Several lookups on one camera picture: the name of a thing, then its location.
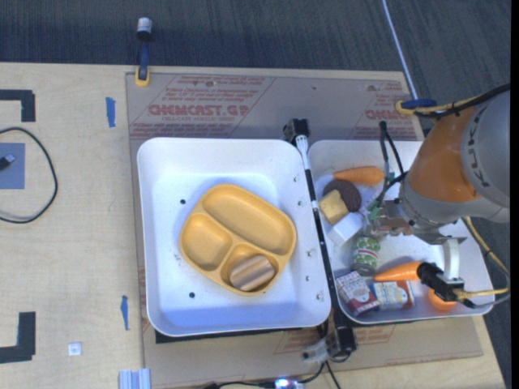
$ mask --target toy carrot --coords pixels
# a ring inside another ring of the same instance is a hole
[[[355,167],[335,172],[333,177],[337,180],[346,180],[352,183],[376,185],[384,180],[384,172],[373,166]]]
[[[411,261],[408,263],[402,263],[396,265],[393,268],[389,268],[373,277],[374,281],[399,281],[399,280],[419,280],[416,270],[421,264],[421,261]]]

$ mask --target orange fruit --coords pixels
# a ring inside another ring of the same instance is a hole
[[[442,300],[435,294],[434,289],[429,289],[429,301],[431,302],[433,307],[440,311],[449,311],[456,305],[455,301]]]

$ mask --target green can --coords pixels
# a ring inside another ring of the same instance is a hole
[[[373,237],[358,237],[351,263],[352,271],[358,272],[361,276],[373,276],[376,272],[379,250],[380,244]]]

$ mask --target white tray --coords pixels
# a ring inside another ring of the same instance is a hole
[[[419,141],[395,142],[404,170],[408,170],[413,163],[421,144]],[[398,175],[397,162],[389,150],[389,146],[388,154],[390,168]],[[324,140],[314,143],[309,151],[309,161],[317,199],[321,199],[323,189],[333,179],[334,172],[371,165],[381,168],[383,164],[382,152],[378,141],[357,140]],[[362,194],[363,207],[369,204],[380,192],[380,190],[370,187],[360,186],[359,189]],[[394,199],[397,194],[398,184],[390,189],[386,195],[386,199]],[[323,217],[321,217],[321,220],[332,270],[349,271],[354,240],[350,240],[342,248],[337,247],[327,235],[331,225]],[[452,235],[453,237],[467,238],[460,244],[459,276],[465,280],[465,289],[468,291],[492,289],[488,270],[479,246],[464,224],[461,221],[456,224],[449,224],[444,226],[440,232],[445,236]],[[439,268],[444,268],[444,252],[441,246],[428,245],[426,242],[414,236],[387,236],[380,242],[380,246],[381,250],[377,261],[379,271],[384,270],[384,266],[390,267],[399,262],[407,262],[410,260],[436,263]],[[339,301],[342,310],[348,317],[356,323],[365,325],[485,314],[491,309],[490,305],[470,309],[462,304],[456,304],[449,311],[440,311],[429,304],[427,296],[429,288],[427,286],[421,284],[419,281],[412,281],[412,289],[416,305],[413,308],[405,310],[372,311],[359,316],[353,316],[340,298]],[[473,302],[476,304],[487,304],[492,301],[494,301],[493,296],[475,297],[473,299]]]
[[[137,154],[148,317],[167,336],[313,327],[331,310],[302,159],[280,140],[150,139]],[[181,256],[184,220],[206,190],[231,182],[281,209],[298,234],[276,283],[256,297],[224,289]]]

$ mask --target yellow sponge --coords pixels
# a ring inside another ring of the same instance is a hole
[[[336,224],[350,211],[341,199],[339,190],[332,190],[319,201],[319,209],[330,224]]]

